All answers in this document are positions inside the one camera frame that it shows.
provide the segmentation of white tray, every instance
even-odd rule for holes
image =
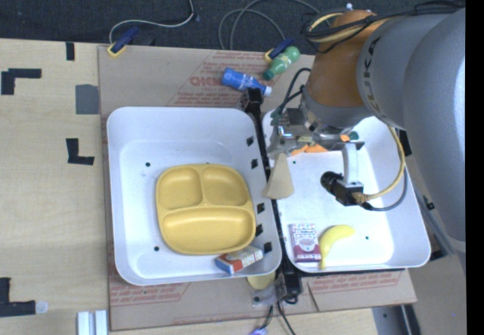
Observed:
[[[262,126],[266,143],[272,132],[270,113]],[[396,177],[399,158],[396,144],[388,128],[375,117],[361,121],[354,129],[364,147],[358,152],[359,181],[366,194],[373,194]],[[430,243],[414,195],[411,181],[405,199],[395,209],[386,212],[367,211],[359,206],[343,206],[320,183],[326,171],[343,173],[341,152],[297,154],[288,158],[295,191],[278,200],[278,211],[285,247],[290,261],[308,273],[369,271],[393,268],[414,268],[424,265],[430,257]],[[403,180],[383,198],[371,201],[375,207],[391,205],[400,198]],[[350,239],[337,242],[326,260],[326,269],[318,263],[294,261],[289,225],[313,222],[318,236],[332,225],[351,225],[356,233]]]
[[[279,266],[282,252],[275,217],[271,201],[262,196],[265,172],[255,126],[247,114],[221,108],[123,107],[110,114],[107,138],[115,262],[130,284],[264,275]],[[271,247],[262,260],[234,275],[215,266],[216,255],[186,256],[163,242],[155,204],[157,179],[169,167],[195,163],[224,164],[244,177],[256,225],[262,228],[252,244]]]

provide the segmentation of yellow divided plate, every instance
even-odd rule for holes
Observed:
[[[166,244],[183,254],[220,254],[246,247],[256,233],[247,184],[219,164],[175,166],[156,189],[158,224]]]

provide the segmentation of bottle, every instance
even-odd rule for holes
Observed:
[[[247,88],[259,88],[264,96],[271,94],[272,88],[261,84],[255,77],[248,74],[239,73],[227,67],[222,77],[222,84],[236,88],[239,91],[244,91]]]
[[[264,79],[270,81],[276,74],[285,72],[292,63],[299,60],[300,55],[301,53],[296,46],[287,46],[286,50],[272,60],[271,67],[263,74]]]

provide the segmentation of banana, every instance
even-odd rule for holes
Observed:
[[[355,229],[349,225],[335,225],[327,229],[319,238],[319,247],[321,249],[319,268],[326,268],[326,257],[334,243],[343,238],[351,237],[354,233]]]

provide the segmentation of cardboard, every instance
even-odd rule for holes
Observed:
[[[255,290],[246,279],[201,281],[137,287],[116,271],[110,220],[109,166],[106,121],[113,110],[127,106],[244,107],[244,94],[220,84],[226,67],[262,81],[268,65],[262,53],[244,51],[148,48],[130,46],[119,58],[98,47],[104,192],[107,214],[110,329],[127,330],[244,318],[263,318],[267,307],[253,304]],[[278,106],[296,71],[311,67],[313,56],[302,55],[286,73],[267,82],[271,95],[262,113]],[[302,73],[295,92],[307,79]],[[295,100],[289,106],[297,105]],[[298,303],[288,315],[413,303],[414,289],[407,270],[327,275],[303,278]]]

